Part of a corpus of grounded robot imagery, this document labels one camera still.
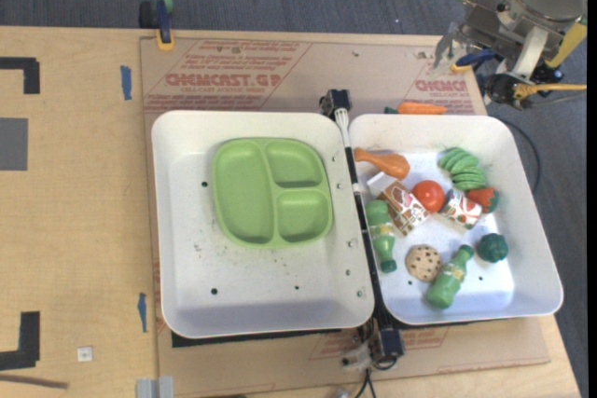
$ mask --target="white tray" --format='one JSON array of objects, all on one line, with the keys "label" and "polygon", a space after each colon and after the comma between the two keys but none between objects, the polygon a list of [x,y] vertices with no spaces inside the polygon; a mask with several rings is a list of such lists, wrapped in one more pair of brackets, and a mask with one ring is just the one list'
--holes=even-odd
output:
[{"label": "white tray", "polygon": [[[407,158],[410,173],[403,181],[408,188],[423,179],[452,188],[446,172],[437,166],[438,154],[461,146],[479,158],[488,185],[500,193],[493,213],[485,214],[471,229],[433,214],[394,248],[398,270],[380,272],[385,306],[401,322],[413,325],[473,322],[555,312],[562,304],[562,284],[555,267],[533,195],[509,129],[492,117],[364,115],[350,125],[353,147],[396,152]],[[372,165],[356,163],[365,201],[371,200],[367,180],[377,174]],[[475,256],[467,263],[465,281],[445,310],[434,309],[424,300],[429,287],[406,271],[405,257],[413,245],[426,243],[437,248],[448,261],[459,244],[474,245],[482,235],[497,232],[505,236],[507,259],[491,264]]]},{"label": "white tray", "polygon": [[[243,247],[215,215],[212,158],[236,138],[291,138],[321,156],[334,221],[322,239]],[[170,328],[201,338],[351,328],[374,307],[340,131],[316,114],[176,111],[152,128],[161,307]]]}]

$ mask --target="table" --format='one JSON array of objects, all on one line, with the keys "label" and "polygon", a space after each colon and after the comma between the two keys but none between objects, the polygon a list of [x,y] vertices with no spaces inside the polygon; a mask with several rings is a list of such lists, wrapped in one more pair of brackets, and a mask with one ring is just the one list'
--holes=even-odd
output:
[{"label": "table", "polygon": [[[68,384],[65,397],[133,396],[159,375],[139,40],[143,30],[2,27],[1,57],[40,63],[41,94],[0,70],[0,118],[27,118],[25,171],[0,171],[0,351],[41,313],[40,360],[7,376]],[[177,32],[179,37],[392,43],[400,36]],[[121,66],[131,69],[124,101]],[[146,299],[146,331],[140,320]],[[557,323],[538,319],[547,364],[380,380],[378,396],[579,396]],[[492,325],[487,323],[488,331]],[[92,360],[85,354],[92,347]],[[358,385],[343,385],[354,391]],[[337,386],[249,394],[328,397]]]}]

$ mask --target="orange carrot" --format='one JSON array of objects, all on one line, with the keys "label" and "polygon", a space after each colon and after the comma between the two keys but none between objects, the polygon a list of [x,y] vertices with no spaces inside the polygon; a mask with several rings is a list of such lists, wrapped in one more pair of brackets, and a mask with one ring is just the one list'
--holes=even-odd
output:
[{"label": "orange carrot", "polygon": [[447,108],[431,103],[403,102],[397,110],[402,115],[442,115]]}]

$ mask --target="green bottle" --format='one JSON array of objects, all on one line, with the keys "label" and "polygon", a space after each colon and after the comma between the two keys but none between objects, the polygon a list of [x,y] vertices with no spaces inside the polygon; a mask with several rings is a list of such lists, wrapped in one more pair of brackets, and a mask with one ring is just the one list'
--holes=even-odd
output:
[{"label": "green bottle", "polygon": [[392,249],[394,249],[396,236],[394,234],[394,225],[388,212],[387,202],[381,199],[368,202],[365,205],[365,214],[367,216],[373,249],[380,259],[382,272],[394,272],[397,265],[392,257]]},{"label": "green bottle", "polygon": [[465,279],[466,262],[474,253],[474,249],[469,245],[461,245],[451,261],[442,266],[436,280],[427,291],[427,300],[431,305],[439,309],[447,309],[451,305]]}]

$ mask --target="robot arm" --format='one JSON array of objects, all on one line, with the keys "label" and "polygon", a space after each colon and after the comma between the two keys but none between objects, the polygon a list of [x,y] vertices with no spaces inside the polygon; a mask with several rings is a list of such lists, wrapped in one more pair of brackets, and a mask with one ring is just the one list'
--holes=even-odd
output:
[{"label": "robot arm", "polygon": [[588,0],[459,1],[466,6],[465,19],[437,44],[436,66],[459,60],[451,58],[452,41],[467,56],[489,50],[501,61],[487,85],[495,89],[488,90],[489,99],[499,103],[528,106],[521,92],[528,96],[530,91],[519,88],[515,95],[514,89],[521,83],[558,81],[558,67],[586,36]]}]

